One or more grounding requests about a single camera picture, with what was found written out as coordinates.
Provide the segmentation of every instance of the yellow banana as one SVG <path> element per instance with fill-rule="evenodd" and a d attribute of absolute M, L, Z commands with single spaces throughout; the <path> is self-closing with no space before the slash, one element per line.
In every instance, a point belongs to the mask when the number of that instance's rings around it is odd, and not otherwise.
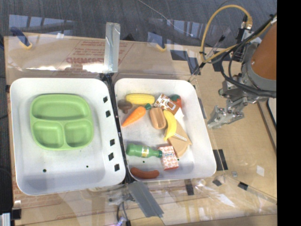
<path fill-rule="evenodd" d="M 170 111 L 164 110 L 163 114 L 167 121 L 167 129 L 165 131 L 165 137 L 164 137 L 164 140 L 167 141 L 168 138 L 172 137 L 175 134 L 177 130 L 177 121 L 174 117 L 174 114 L 172 114 Z"/>

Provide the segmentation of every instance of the gray floor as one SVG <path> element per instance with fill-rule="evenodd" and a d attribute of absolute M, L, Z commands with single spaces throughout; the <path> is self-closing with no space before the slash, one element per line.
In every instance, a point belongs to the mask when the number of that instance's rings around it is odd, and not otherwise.
<path fill-rule="evenodd" d="M 77 21 L 73 35 L 104 37 L 98 24 L 116 22 L 121 24 L 121 38 L 132 35 L 136 41 L 147 41 L 148 32 L 156 32 L 179 44 L 200 45 L 201 32 L 193 31 L 193 24 L 206 24 L 210 16 L 222 4 L 243 6 L 253 17 L 253 27 L 258 28 L 270 14 L 277 12 L 277 0 L 0 0 L 0 34 L 9 32 L 9 15 L 52 18 Z M 230 34 L 223 43 L 228 47 L 235 43 L 235 34 L 241 24 L 243 13 L 228 9 L 213 21 L 222 29 L 230 28 Z M 181 29 L 170 29 L 166 19 L 172 20 Z M 183 33 L 189 31 L 193 36 Z M 214 43 L 214 34 L 208 44 Z M 9 208 L 10 191 L 10 152 L 8 142 L 8 119 L 6 102 L 6 83 L 4 53 L 0 51 L 0 214 Z"/>

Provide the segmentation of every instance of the green bottle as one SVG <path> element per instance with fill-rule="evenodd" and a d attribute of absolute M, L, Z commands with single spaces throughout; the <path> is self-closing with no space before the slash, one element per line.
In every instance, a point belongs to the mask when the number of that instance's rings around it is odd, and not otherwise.
<path fill-rule="evenodd" d="M 162 151 L 160 150 L 153 150 L 149 146 L 145 145 L 135 145 L 130 143 L 127 145 L 127 155 L 129 156 L 138 156 L 138 157 L 162 157 Z"/>

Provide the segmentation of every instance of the bottle label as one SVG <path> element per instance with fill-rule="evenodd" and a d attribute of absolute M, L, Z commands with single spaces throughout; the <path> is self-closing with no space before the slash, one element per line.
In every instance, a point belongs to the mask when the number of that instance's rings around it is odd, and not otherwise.
<path fill-rule="evenodd" d="M 141 157 L 147 157 L 150 150 L 147 147 L 142 147 Z"/>

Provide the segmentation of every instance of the red and white box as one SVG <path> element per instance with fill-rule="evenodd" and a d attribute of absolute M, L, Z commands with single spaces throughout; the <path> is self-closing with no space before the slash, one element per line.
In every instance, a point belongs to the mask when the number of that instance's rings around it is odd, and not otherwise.
<path fill-rule="evenodd" d="M 172 145 L 161 146 L 158 150 L 162 151 L 161 162 L 164 170 L 176 169 L 179 167 L 178 158 L 175 155 Z"/>

